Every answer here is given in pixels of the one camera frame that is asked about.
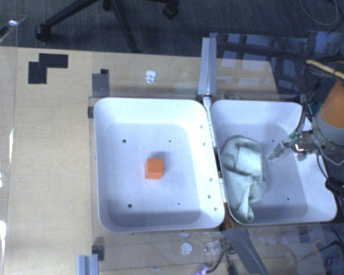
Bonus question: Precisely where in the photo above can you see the pale green cloth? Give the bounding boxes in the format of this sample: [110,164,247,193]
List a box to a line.
[220,136,268,224]

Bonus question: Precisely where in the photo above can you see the white plastic tray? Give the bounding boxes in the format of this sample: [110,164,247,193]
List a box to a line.
[93,97,226,234]
[210,99,338,226]

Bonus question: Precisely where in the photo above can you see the black cylinder on white bracket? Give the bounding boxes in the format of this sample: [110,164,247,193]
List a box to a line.
[325,158,344,206]

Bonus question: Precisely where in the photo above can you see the orange cube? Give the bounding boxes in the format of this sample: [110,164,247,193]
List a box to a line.
[144,158,165,180]

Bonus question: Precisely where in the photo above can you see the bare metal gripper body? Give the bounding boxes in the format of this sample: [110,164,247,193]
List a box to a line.
[291,129,344,166]

